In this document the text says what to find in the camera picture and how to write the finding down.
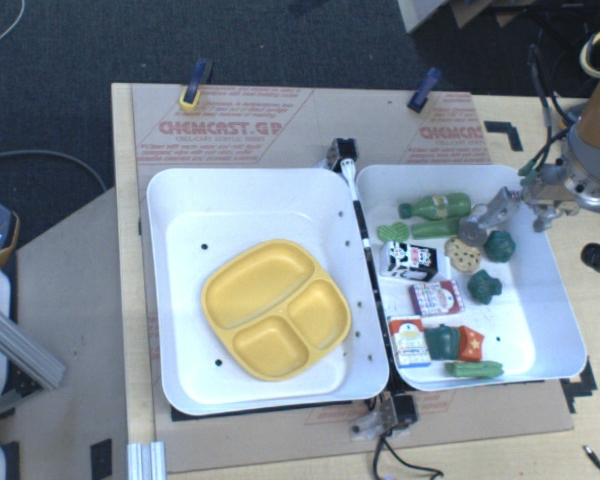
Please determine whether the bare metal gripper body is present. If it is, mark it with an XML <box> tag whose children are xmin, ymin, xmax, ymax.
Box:
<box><xmin>520</xmin><ymin>163</ymin><xmax>600</xmax><ymax>219</ymax></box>

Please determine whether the dark green broccoli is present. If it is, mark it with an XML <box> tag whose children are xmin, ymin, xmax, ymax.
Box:
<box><xmin>467</xmin><ymin>269</ymin><xmax>504</xmax><ymax>305</ymax></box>
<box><xmin>482</xmin><ymin>230</ymin><xmax>517</xmax><ymax>263</ymax></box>

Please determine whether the green plastic bottle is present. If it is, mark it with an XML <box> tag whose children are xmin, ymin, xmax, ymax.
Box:
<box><xmin>398</xmin><ymin>192</ymin><xmax>473</xmax><ymax>221</ymax></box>

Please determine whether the beige chocolate chip biscuit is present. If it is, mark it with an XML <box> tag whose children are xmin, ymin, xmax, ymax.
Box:
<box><xmin>443</xmin><ymin>236</ymin><xmax>483</xmax><ymax>273</ymax></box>

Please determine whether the green cucumber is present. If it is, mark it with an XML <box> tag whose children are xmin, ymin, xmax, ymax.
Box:
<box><xmin>410</xmin><ymin>216</ymin><xmax>464</xmax><ymax>240</ymax></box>

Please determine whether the white plastic tray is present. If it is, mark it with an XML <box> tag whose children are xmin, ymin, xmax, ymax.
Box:
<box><xmin>145</xmin><ymin>167</ymin><xmax>391</xmax><ymax>416</ymax></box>
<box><xmin>354</xmin><ymin>163</ymin><xmax>589</xmax><ymax>393</ymax></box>

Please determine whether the cow print milk carton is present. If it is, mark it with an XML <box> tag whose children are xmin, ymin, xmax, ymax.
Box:
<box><xmin>379</xmin><ymin>240</ymin><xmax>439</xmax><ymax>283</ymax></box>

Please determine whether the light green leaf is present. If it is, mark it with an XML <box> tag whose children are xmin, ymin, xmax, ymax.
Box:
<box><xmin>377</xmin><ymin>221</ymin><xmax>411</xmax><ymax>243</ymax></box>

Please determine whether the red and white packet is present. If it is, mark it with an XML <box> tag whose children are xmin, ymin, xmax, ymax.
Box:
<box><xmin>408</xmin><ymin>280</ymin><xmax>466</xmax><ymax>317</ymax></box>

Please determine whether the thin black and white rod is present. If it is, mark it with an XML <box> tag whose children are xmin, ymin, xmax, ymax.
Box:
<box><xmin>340</xmin><ymin>158</ymin><xmax>395</xmax><ymax>395</ymax></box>

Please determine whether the red carton with yellow star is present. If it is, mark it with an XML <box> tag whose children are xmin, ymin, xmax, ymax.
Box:
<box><xmin>457</xmin><ymin>325</ymin><xmax>486</xmax><ymax>363</ymax></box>

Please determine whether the dark green bell pepper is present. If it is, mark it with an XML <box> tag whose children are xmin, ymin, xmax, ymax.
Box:
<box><xmin>423</xmin><ymin>324</ymin><xmax>462</xmax><ymax>361</ymax></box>

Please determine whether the red white yellow carton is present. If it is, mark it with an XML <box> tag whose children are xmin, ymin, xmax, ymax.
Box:
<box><xmin>388</xmin><ymin>316</ymin><xmax>432</xmax><ymax>369</ymax></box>

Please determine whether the green pea pod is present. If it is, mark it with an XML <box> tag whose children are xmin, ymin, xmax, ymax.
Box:
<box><xmin>444</xmin><ymin>360</ymin><xmax>505</xmax><ymax>380</ymax></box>

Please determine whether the yellow divided plate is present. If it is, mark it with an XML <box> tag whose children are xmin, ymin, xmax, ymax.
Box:
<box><xmin>200</xmin><ymin>238</ymin><xmax>353</xmax><ymax>382</ymax></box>

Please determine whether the brown cardboard board, red print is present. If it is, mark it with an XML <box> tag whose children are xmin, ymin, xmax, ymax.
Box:
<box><xmin>129</xmin><ymin>83</ymin><xmax>576</xmax><ymax>474</ymax></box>

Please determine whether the black cylinder on white bracket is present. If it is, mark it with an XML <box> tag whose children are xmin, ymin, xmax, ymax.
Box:
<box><xmin>581</xmin><ymin>242</ymin><xmax>600</xmax><ymax>276</ymax></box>

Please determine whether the black block with thin wires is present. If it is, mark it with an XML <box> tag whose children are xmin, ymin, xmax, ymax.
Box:
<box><xmin>349</xmin><ymin>392</ymin><xmax>421</xmax><ymax>442</ymax></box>
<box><xmin>323</xmin><ymin>136</ymin><xmax>360</xmax><ymax>172</ymax></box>

